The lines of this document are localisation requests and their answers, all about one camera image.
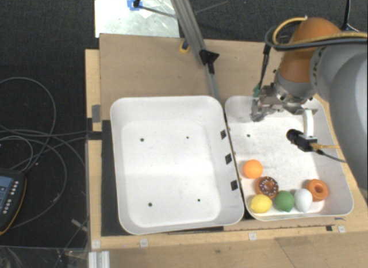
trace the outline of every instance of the orange ball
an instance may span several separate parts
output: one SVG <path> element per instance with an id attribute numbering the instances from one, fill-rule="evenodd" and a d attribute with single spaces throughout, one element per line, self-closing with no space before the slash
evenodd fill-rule
<path id="1" fill-rule="evenodd" d="M 263 173 L 263 166 L 258 160 L 249 160 L 244 164 L 243 173 L 249 179 L 258 178 Z"/>

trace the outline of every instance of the donut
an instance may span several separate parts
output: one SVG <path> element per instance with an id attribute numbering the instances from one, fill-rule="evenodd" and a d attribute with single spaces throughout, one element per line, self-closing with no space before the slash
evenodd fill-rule
<path id="1" fill-rule="evenodd" d="M 318 179 L 309 181 L 305 188 L 312 194 L 313 201 L 322 201 L 329 195 L 326 183 Z"/>
<path id="2" fill-rule="evenodd" d="M 269 198 L 274 198 L 278 193 L 277 181 L 269 176 L 260 177 L 255 184 L 255 191 L 258 194 L 265 194 Z"/>

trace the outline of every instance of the yellow lemon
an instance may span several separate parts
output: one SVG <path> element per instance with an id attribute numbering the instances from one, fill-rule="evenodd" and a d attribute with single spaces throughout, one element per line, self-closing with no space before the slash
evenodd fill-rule
<path id="1" fill-rule="evenodd" d="M 266 213 L 272 207 L 272 200 L 264 195 L 257 194 L 251 201 L 251 209 L 255 213 Z"/>

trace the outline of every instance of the white egg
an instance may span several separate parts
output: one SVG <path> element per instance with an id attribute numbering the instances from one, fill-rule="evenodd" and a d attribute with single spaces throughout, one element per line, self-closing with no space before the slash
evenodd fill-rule
<path id="1" fill-rule="evenodd" d="M 294 199 L 296 207 L 304 213 L 309 210 L 313 202 L 311 192 L 308 189 L 304 188 L 299 189 L 295 192 Z"/>

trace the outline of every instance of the empty white tray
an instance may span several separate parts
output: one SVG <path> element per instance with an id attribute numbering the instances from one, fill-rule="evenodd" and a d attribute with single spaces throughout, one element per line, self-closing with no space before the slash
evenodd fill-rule
<path id="1" fill-rule="evenodd" d="M 252 97 L 234 96 L 225 104 L 229 132 L 235 159 L 241 176 L 246 207 L 258 220 L 280 220 L 300 217 L 338 216 L 351 212 L 354 202 L 342 166 L 339 162 L 314 152 L 303 152 L 286 138 L 290 129 L 303 131 L 302 116 L 294 116 L 287 111 L 266 116 L 261 122 L 250 119 Z M 313 116 L 315 136 L 321 144 L 333 144 L 322 105 L 316 99 L 308 101 L 306 108 L 318 109 Z M 324 150 L 338 157 L 336 150 Z M 255 192 L 255 179 L 243 174 L 245 161 L 259 160 L 264 172 L 279 184 L 279 190 L 294 192 L 313 178 L 324 181 L 329 188 L 329 196 L 320 202 L 313 202 L 307 213 L 295 207 L 288 212 L 279 211 L 273 206 L 267 213 L 254 213 L 250 201 Z"/>
<path id="2" fill-rule="evenodd" d="M 243 217 L 218 101 L 208 96 L 122 98 L 110 116 L 118 215 L 126 231 L 214 227 Z"/>

